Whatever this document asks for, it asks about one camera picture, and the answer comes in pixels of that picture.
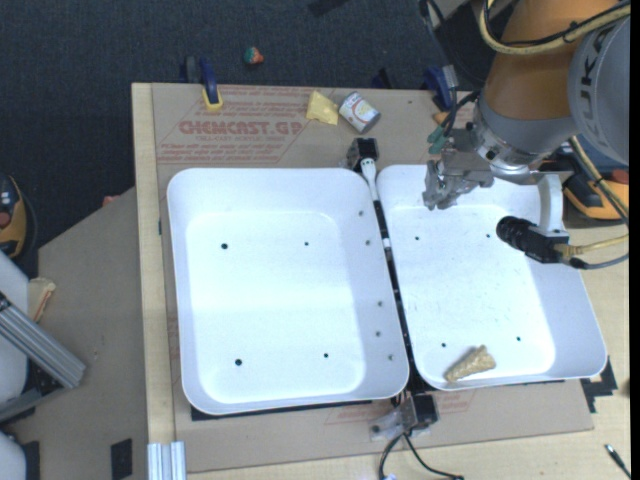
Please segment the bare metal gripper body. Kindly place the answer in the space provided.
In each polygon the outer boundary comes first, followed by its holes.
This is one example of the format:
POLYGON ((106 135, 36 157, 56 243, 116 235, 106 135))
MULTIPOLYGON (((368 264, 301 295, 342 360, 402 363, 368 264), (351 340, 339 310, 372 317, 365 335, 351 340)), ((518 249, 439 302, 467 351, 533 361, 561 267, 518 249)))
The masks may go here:
POLYGON ((495 179, 527 184, 544 156, 531 136, 475 128, 442 151, 438 174, 446 188, 488 188, 495 179))

